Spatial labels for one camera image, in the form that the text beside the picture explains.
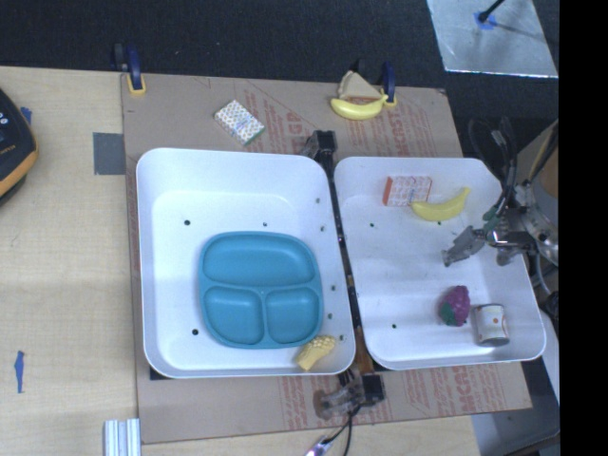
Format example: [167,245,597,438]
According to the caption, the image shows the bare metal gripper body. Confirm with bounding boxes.
[487,205,561,266]

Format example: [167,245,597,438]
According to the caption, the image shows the yellow banana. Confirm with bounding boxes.
[329,93,390,122]
[409,186,472,223]

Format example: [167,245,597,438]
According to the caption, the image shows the purple grapes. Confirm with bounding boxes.
[437,284,472,328]

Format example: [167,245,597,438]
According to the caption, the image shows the white plastic tray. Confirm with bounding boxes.
[135,146,357,380]
[332,155,548,371]

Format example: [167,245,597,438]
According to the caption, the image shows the small white can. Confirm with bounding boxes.
[470,302,511,348]

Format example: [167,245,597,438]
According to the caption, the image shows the orange and white carton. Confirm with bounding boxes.
[381,175,434,208]

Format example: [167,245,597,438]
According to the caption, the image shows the yellow corn cob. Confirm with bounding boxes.
[294,333,337,372]

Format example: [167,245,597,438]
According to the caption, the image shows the tan sandwich wedge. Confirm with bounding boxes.
[337,69,384,101]

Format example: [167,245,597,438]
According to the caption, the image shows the blue divided plate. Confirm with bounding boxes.
[198,230,326,351]

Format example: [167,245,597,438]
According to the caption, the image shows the white carton with green pattern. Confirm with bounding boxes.
[213,99,267,148]

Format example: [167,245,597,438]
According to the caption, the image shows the brown cardboard board red print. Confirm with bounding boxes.
[119,72,534,446]

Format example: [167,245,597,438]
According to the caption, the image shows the black block with thin wires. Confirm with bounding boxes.
[312,371,387,421]
[301,129,339,162]

